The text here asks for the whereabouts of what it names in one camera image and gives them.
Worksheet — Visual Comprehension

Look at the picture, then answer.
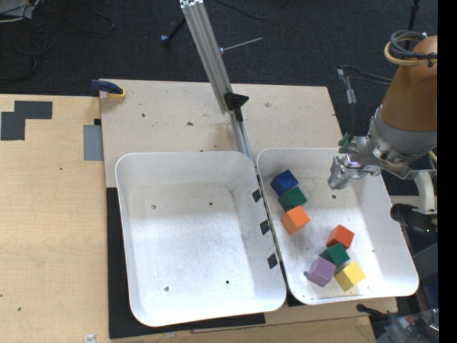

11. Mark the white plastic tray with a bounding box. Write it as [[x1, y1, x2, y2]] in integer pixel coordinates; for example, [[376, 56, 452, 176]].
[[114, 150, 288, 328], [256, 147, 420, 306]]

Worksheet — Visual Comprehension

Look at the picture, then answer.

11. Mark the red cube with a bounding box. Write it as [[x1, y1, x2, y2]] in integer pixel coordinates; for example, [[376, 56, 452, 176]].
[[325, 224, 356, 251]]

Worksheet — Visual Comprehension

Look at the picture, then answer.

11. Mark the yellow cube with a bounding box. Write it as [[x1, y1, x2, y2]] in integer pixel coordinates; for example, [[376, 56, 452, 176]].
[[333, 261, 367, 292]]

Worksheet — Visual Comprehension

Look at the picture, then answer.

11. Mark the pale wood board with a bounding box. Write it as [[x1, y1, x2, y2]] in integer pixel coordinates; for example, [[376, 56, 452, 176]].
[[99, 78, 398, 335]]

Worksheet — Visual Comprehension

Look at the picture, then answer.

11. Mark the green cube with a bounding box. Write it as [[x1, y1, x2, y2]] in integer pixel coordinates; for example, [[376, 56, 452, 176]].
[[318, 242, 351, 267], [278, 186, 308, 212]]

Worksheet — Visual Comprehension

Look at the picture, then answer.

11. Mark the blue cube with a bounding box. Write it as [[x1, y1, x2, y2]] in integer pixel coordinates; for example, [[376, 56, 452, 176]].
[[269, 169, 300, 197]]

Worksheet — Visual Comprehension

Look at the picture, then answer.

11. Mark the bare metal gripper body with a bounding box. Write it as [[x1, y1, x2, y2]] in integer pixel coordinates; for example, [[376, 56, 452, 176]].
[[341, 135, 412, 179]]

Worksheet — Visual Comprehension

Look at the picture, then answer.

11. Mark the orange cube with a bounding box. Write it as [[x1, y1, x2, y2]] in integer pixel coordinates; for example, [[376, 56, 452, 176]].
[[280, 205, 311, 235]]

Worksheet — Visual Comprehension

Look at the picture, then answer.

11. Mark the black cylinder on white bracket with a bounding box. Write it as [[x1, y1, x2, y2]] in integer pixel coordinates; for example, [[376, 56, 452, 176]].
[[389, 169, 438, 234]]

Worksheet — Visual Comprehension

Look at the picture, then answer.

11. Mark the purple cube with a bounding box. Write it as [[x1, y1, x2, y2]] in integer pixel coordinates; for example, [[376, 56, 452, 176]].
[[306, 256, 337, 288]]

